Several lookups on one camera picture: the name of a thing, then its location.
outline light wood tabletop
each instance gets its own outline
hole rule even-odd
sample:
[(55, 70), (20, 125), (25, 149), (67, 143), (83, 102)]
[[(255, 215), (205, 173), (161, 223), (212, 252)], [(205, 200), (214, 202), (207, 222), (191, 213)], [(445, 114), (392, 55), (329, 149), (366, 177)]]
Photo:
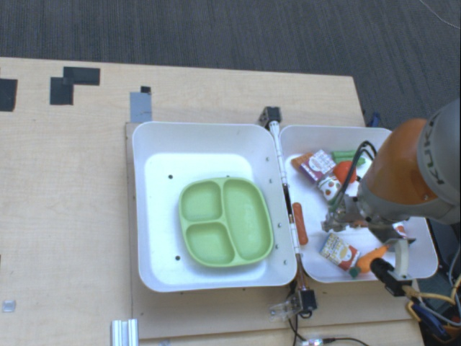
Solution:
[[(99, 68), (99, 86), (50, 105), (50, 78), (65, 66)], [(16, 301), (0, 313), (0, 345), (110, 345), (111, 321), (133, 317), (140, 345), (291, 345), (287, 323), (265, 316), (286, 288), (141, 288), (130, 93), (150, 87), (153, 119), (167, 122), (255, 123), (278, 106), (282, 125), (364, 126), (351, 77), (0, 58), (0, 79), (18, 81), (14, 111), (0, 112), (0, 301)], [(381, 283), (309, 283), (318, 310), (300, 323), (306, 338), (423, 345), (405, 300)]]

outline dark gray floor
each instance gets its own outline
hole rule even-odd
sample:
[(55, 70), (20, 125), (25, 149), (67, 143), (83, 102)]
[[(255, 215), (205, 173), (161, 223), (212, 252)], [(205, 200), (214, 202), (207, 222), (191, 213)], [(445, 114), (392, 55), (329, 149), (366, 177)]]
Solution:
[(460, 31), (417, 0), (0, 0), (0, 56), (350, 75), (386, 128), (460, 95)]

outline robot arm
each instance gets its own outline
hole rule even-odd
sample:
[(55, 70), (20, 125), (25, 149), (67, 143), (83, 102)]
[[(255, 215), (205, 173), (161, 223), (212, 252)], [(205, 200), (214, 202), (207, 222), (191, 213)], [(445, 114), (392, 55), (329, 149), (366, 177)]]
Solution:
[(429, 121), (396, 128), (381, 146), (357, 196), (338, 196), (323, 229), (341, 231), (366, 221), (381, 241), (397, 238), (391, 225), (411, 216), (460, 221), (460, 100)]

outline blue-gray tape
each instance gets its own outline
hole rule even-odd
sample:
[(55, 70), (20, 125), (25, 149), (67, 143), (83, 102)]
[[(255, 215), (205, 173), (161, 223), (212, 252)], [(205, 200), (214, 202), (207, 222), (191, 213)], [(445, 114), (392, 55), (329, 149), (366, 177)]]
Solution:
[(145, 92), (130, 92), (131, 123), (144, 123), (152, 120), (151, 95)]

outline brown sausage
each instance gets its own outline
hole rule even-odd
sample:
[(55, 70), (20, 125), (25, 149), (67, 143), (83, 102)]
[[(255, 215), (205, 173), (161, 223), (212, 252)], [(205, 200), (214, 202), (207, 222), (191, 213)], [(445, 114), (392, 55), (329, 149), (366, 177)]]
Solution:
[(301, 204), (299, 203), (293, 204), (293, 215), (295, 217), (297, 237), (300, 240), (300, 244), (305, 245), (308, 243), (309, 239), (308, 239), (308, 234), (305, 231), (303, 209), (301, 208)]

